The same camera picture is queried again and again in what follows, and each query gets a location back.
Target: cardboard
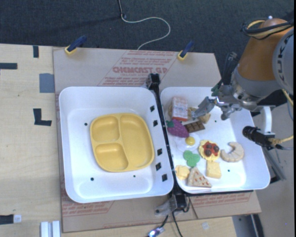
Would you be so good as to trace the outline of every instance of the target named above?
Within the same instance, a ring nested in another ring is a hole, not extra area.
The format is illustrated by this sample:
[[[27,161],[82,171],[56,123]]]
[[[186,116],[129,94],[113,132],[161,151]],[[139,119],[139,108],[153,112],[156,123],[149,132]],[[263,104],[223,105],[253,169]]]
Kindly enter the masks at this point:
[[[155,208],[168,196],[80,204],[72,201],[64,186],[59,120],[59,93],[69,86],[143,86],[150,73],[160,75],[160,91],[170,86],[214,86],[220,80],[214,54],[189,53],[184,61],[178,52],[78,48],[68,56],[53,49],[57,134],[61,178],[63,232],[160,224]],[[255,192],[191,197],[191,208],[176,220],[205,219],[260,212]]]

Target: yellow divided plate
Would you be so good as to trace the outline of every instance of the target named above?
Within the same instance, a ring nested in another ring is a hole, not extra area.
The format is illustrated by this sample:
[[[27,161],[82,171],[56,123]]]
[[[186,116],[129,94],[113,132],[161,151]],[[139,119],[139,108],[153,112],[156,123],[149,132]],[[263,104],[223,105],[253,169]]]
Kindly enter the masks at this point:
[[[154,159],[146,122],[133,113],[95,118],[90,126],[91,143],[98,165],[110,172],[145,168]]]

